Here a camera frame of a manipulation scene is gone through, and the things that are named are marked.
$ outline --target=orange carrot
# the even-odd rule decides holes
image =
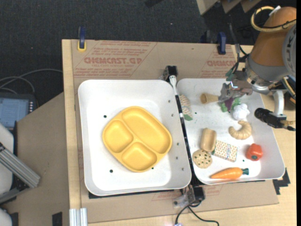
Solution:
[[[241,175],[249,175],[249,168],[227,168],[225,170],[219,171],[213,174],[210,178],[212,179],[236,179]]]

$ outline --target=white tray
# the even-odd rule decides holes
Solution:
[[[239,129],[241,126],[238,121],[233,119],[231,113],[222,112],[218,102],[201,104],[199,98],[202,93],[206,92],[219,96],[222,84],[225,82],[227,83],[224,79],[182,79],[177,84],[179,94],[184,94],[190,100],[193,112],[193,120],[185,121],[191,155],[200,149],[200,139],[204,128],[215,130],[217,140],[238,147],[236,162],[212,156],[213,162],[207,169],[201,169],[193,164],[197,178],[204,184],[214,185],[282,177],[285,166],[273,130],[254,116],[254,111],[257,108],[264,108],[260,94],[254,92],[250,96],[240,98],[240,102],[247,104],[250,111],[246,120],[252,126],[252,135],[246,140],[237,140],[230,136],[228,133],[230,126],[235,129]],[[246,150],[251,143],[262,146],[263,157],[259,161],[251,161],[245,157]],[[250,173],[249,175],[242,175],[237,180],[210,178],[210,175],[229,167],[249,168]]]
[[[78,90],[83,138],[84,177],[95,195],[136,193],[186,187],[191,180],[174,91],[160,80],[87,80]],[[140,106],[153,114],[171,133],[166,156],[146,172],[125,168],[105,148],[102,132],[120,111]]]

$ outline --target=blue clamp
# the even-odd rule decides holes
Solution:
[[[217,34],[217,50],[220,55],[225,55],[226,54],[226,35],[224,32],[219,32]]]
[[[87,45],[85,42],[86,29],[84,27],[79,27],[78,37],[79,41],[77,43],[77,49],[80,52],[84,52],[87,49]]]

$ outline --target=toy garlic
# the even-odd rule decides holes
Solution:
[[[233,108],[233,118],[237,121],[244,120],[247,115],[250,114],[250,111],[248,110],[248,106],[246,104],[240,104],[236,105]]]
[[[235,130],[233,126],[229,127],[229,133],[232,137],[237,140],[245,140],[251,136],[252,127],[250,123],[247,121],[238,121],[238,123],[242,126],[241,129]]]

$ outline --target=toy tomato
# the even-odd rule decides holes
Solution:
[[[263,156],[262,148],[258,144],[251,144],[246,152],[247,159],[258,161]]]

